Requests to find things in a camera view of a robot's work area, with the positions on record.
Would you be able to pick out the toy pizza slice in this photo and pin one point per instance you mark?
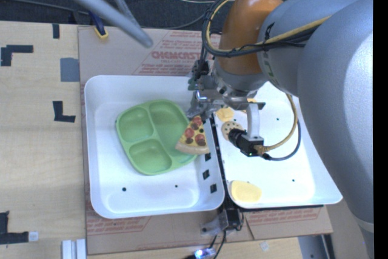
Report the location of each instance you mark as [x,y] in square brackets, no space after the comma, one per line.
[194,139]

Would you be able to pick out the green divided plate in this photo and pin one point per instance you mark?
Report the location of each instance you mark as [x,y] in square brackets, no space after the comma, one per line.
[142,130]

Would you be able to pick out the white plastic tray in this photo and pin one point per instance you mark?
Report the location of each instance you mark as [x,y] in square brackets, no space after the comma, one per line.
[151,194]
[282,170]

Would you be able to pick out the chocolate chip biscuit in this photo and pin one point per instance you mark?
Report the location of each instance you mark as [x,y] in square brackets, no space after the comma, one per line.
[226,128]

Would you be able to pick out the brown cardboard board red print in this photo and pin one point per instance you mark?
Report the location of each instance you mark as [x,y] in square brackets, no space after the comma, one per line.
[121,51]

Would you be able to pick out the small yellow wavy crisp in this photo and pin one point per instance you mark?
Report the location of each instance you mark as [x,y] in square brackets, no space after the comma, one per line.
[225,113]

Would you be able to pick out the black cylinder on white bracket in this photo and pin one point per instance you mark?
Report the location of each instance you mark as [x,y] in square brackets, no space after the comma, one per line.
[247,141]

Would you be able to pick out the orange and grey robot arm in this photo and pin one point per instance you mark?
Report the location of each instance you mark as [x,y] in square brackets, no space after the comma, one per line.
[327,76]

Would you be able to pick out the pale yellow round slice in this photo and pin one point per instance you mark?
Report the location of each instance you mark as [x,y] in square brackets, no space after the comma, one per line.
[245,191]

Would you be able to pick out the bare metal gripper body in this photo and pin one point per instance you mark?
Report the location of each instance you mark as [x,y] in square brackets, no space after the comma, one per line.
[213,97]

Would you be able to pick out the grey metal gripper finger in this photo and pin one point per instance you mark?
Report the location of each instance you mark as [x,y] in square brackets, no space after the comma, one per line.
[194,110]
[208,113]

